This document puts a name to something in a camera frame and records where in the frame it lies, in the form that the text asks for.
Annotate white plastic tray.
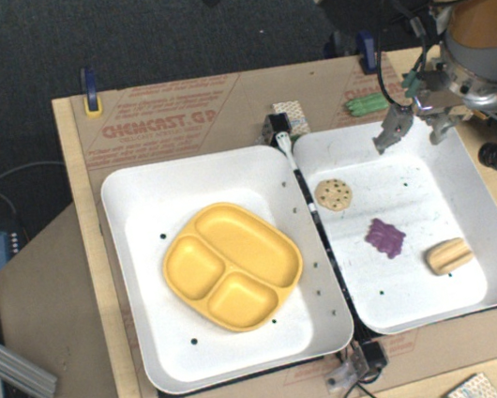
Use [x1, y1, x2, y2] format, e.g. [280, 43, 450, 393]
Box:
[97, 133, 362, 398]
[289, 99, 497, 347]

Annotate brown cardboard board red print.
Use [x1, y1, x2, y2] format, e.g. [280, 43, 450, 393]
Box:
[68, 22, 497, 398]

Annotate tan bread loaf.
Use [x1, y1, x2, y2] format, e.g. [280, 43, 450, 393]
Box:
[421, 234, 477, 280]

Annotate yellow divided plate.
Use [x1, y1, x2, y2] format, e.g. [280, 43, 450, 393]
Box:
[152, 189, 315, 346]

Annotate thin black and white rod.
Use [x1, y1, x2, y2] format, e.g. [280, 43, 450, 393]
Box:
[275, 123, 366, 350]

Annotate purple grapes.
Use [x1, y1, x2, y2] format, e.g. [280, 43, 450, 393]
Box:
[360, 213, 411, 266]

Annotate green asparagus bunch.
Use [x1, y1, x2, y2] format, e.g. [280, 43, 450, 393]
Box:
[342, 90, 392, 120]

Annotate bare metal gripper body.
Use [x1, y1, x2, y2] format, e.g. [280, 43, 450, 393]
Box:
[405, 49, 497, 125]

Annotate tan chocolate chip biscuit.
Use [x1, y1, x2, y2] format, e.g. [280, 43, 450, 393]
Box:
[311, 175, 357, 217]

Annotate tan patterned packet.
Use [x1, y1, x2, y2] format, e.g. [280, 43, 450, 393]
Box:
[271, 98, 313, 140]
[438, 370, 497, 398]

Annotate black block with thin wires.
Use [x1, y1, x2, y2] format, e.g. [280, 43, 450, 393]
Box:
[348, 337, 391, 376]
[261, 110, 295, 145]

